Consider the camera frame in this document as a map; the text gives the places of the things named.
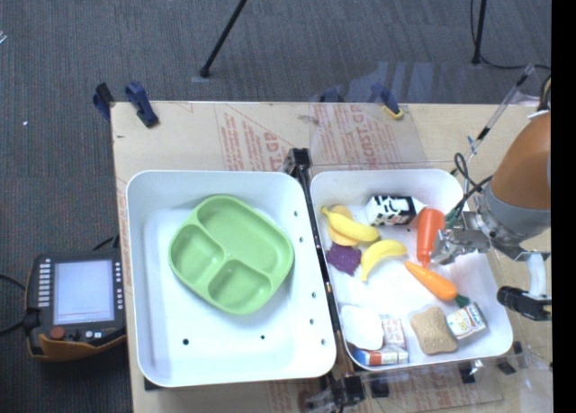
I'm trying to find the brown bread slice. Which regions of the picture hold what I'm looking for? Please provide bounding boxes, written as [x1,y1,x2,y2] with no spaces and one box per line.
[409,306,460,356]

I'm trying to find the orange bottle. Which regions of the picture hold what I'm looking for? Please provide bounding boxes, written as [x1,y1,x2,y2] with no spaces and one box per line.
[415,207,446,269]

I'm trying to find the brown cardboard board red print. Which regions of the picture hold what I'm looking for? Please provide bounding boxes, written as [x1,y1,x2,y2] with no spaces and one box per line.
[109,100,553,413]

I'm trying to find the white carton with yellow print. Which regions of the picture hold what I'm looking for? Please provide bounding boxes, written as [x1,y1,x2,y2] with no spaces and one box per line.
[445,301,489,341]

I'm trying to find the purple grapes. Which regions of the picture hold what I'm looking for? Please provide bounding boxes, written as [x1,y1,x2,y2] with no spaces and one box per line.
[325,242,363,277]

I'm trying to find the orange carrot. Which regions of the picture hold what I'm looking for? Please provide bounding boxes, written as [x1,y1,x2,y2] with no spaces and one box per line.
[403,260,472,309]

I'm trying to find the white carton with pink print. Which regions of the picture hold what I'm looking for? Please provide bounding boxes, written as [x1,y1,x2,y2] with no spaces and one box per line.
[380,315,409,351]

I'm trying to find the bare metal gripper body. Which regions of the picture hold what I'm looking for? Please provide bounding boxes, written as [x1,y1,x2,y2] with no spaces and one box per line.
[444,211,494,255]

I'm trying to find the orange and white carton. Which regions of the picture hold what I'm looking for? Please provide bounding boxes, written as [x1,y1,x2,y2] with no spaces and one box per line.
[349,343,411,367]

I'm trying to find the black block with thin wires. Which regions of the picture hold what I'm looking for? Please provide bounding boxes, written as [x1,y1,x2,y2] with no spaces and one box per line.
[330,373,366,408]
[282,147,314,175]

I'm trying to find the yellow banana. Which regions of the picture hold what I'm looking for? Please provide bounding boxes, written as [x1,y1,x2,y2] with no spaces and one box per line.
[359,238,409,283]
[319,205,381,244]

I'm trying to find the white plastic tray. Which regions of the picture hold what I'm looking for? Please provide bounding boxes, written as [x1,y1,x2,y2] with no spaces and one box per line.
[309,167,515,373]
[125,169,338,389]

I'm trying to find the black and white cow carton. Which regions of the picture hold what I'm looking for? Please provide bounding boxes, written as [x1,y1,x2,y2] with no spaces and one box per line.
[364,194,427,228]

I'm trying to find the black cylinder on white bracket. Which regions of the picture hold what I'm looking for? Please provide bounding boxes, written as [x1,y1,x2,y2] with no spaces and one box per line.
[496,250,553,322]

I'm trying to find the green divided plate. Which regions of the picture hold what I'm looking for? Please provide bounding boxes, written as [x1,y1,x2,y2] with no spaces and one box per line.
[167,193,296,317]

